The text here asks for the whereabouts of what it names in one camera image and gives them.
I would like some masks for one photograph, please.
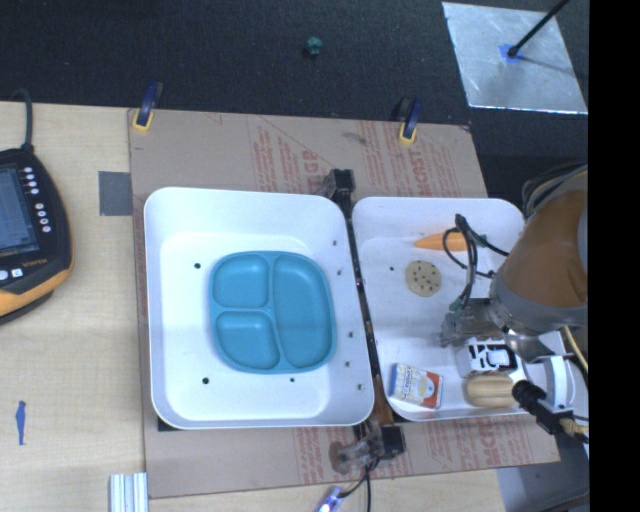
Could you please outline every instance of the gray square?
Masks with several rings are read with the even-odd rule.
[[[510,58],[507,50],[547,13],[446,2],[443,6],[469,106],[587,113],[555,18]]]

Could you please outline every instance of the carrot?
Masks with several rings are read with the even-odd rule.
[[[444,233],[440,233],[438,235],[429,235],[421,238],[420,240],[416,240],[413,245],[416,247],[420,247],[421,249],[433,249],[436,251],[443,251],[444,247],[442,246],[442,236]],[[447,237],[447,248],[450,251],[466,251],[467,250],[467,242],[464,239],[464,235],[459,232],[450,233]]]

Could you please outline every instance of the blue plate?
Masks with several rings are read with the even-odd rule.
[[[213,268],[209,305],[215,346],[233,368],[254,373],[313,370],[335,350],[329,285],[301,254],[230,254]]]

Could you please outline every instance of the white tray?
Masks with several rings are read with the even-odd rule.
[[[439,344],[442,322],[465,286],[466,272],[444,253],[419,249],[413,243],[454,226],[455,214],[464,215],[474,231],[505,251],[516,242],[524,226],[521,212],[499,199],[369,197],[353,211],[364,289],[376,338],[381,374],[387,396],[392,368],[405,363],[444,376],[441,405],[437,410],[389,397],[391,407],[411,421],[495,416],[522,413],[517,406],[477,408],[465,401],[461,377],[452,346]],[[466,263],[466,253],[456,256]],[[504,257],[487,248],[478,249],[479,270],[497,270]],[[405,268],[415,260],[433,263],[442,274],[440,291],[420,297],[407,286]],[[489,279],[478,276],[474,297],[487,297]],[[511,375],[525,378],[522,370]]]
[[[164,188],[144,208],[152,400],[181,429],[354,425],[374,394],[346,224],[319,196]],[[243,251],[289,251],[324,271],[336,347],[315,370],[263,375],[224,362],[212,342],[207,283]]]

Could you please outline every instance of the small box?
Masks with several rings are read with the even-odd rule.
[[[442,375],[397,363],[391,374],[391,397],[403,402],[437,409],[442,397]]]

